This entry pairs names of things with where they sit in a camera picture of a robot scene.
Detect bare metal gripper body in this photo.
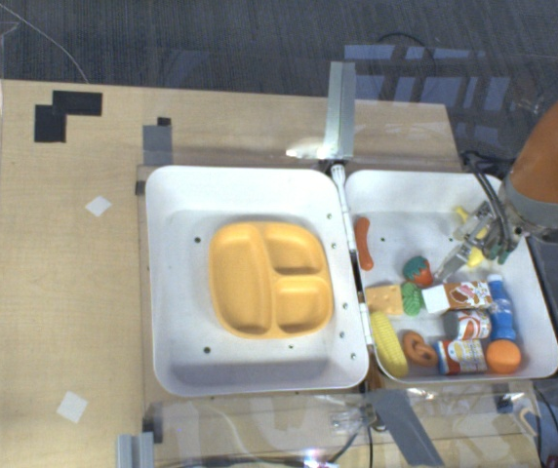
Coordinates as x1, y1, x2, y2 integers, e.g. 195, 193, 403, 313
453, 197, 525, 262

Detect yellow banana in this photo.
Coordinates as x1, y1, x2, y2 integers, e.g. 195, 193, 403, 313
454, 205, 489, 269

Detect red strawberry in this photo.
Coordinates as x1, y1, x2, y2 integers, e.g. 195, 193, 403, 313
401, 255, 435, 289

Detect white and orange carton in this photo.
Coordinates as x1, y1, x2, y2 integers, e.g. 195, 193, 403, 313
420, 280, 496, 316

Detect green grapes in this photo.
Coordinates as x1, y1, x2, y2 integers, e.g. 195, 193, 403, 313
400, 281, 425, 318

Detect red and white can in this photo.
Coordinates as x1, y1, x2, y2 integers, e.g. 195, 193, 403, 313
446, 309, 494, 341

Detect blue bottle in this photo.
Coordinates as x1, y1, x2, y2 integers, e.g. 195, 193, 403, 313
485, 273, 518, 343

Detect yellow cheese wedge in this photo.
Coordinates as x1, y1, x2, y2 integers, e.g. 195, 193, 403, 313
364, 283, 405, 317

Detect white plastic tray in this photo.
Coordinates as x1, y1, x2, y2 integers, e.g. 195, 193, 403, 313
143, 164, 371, 399
343, 169, 558, 386

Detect red sausage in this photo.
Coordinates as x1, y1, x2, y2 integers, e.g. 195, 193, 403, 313
353, 216, 376, 272

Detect brown pretzel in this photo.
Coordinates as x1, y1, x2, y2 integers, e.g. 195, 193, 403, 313
401, 330, 440, 368

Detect red and yellow can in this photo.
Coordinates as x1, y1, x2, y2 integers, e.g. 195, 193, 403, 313
431, 338, 489, 376

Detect yellow corn cob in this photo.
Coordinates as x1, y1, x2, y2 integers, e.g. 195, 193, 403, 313
369, 310, 410, 379

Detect orange ball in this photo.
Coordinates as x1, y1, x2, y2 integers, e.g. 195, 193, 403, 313
484, 339, 523, 375

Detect thin black and white rod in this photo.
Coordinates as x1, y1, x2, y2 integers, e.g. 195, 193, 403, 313
330, 163, 376, 346

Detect yellow divided plate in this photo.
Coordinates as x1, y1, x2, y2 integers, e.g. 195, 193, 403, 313
208, 220, 336, 339

